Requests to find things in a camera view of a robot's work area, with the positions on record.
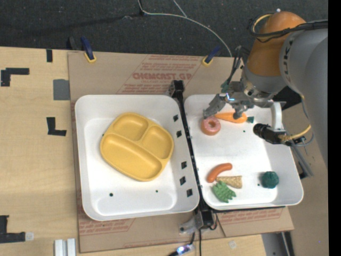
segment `cardboard box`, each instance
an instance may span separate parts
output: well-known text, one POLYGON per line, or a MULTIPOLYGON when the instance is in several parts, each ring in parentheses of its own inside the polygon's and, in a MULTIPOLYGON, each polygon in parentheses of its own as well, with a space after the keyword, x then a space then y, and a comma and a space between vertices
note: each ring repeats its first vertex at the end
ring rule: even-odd
MULTIPOLYGON (((203 57, 96 53, 89 63, 84 52, 69 52, 68 67, 72 135, 76 169, 79 245, 81 252, 122 249, 169 243, 188 243, 191 235, 181 234, 179 225, 193 213, 154 217, 94 221, 83 211, 79 179, 75 103, 88 94, 165 94, 172 80, 183 80, 184 98, 193 94, 220 93, 221 84, 231 72, 233 58, 214 58, 204 66, 203 57)), ((238 80, 238 70, 233 80, 238 80)), ((293 230, 287 207, 219 213, 216 230, 205 230, 203 239, 226 238, 293 230)))

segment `toy donut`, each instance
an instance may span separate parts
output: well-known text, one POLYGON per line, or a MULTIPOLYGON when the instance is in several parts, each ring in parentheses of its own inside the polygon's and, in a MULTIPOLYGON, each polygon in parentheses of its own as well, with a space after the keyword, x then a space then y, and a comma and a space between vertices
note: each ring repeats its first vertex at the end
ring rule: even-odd
POLYGON ((215 116, 207 117, 201 121, 201 130, 206 135, 215 135, 220 128, 220 122, 215 116))

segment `blue clamp handle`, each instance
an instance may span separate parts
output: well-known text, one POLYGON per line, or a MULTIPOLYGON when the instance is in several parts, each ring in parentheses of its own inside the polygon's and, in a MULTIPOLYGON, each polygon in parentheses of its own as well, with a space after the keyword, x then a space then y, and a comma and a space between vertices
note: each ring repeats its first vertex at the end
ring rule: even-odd
POLYGON ((85 38, 84 36, 82 36, 80 38, 80 41, 82 42, 82 46, 84 48, 84 55, 86 57, 86 59, 88 60, 88 62, 96 62, 97 58, 95 56, 95 54, 92 51, 90 42, 88 41, 87 38, 85 38))
POLYGON ((217 53, 220 51, 221 47, 218 45, 216 46, 204 59, 202 60, 202 63, 205 66, 209 66, 212 63, 212 59, 214 56, 217 55, 217 53))

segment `yellow bowl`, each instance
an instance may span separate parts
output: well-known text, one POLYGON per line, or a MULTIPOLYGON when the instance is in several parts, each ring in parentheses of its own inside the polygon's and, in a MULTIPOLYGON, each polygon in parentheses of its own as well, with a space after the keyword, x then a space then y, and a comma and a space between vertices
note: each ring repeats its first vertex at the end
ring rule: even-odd
POLYGON ((119 172, 139 181, 158 177, 174 149, 171 134, 137 113, 118 116, 102 137, 104 160, 119 172))

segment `dark green toy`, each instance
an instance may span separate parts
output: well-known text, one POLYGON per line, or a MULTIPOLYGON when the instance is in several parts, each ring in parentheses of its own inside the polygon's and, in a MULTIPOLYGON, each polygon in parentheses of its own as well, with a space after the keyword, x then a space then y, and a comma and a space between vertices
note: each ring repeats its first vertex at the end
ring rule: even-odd
POLYGON ((262 176, 262 186, 273 189, 279 183, 278 175, 275 172, 265 172, 262 176))
POLYGON ((233 190, 231 190, 223 181, 219 181, 212 188, 215 196, 220 201, 228 203, 229 200, 232 200, 233 197, 236 197, 236 193, 233 190))

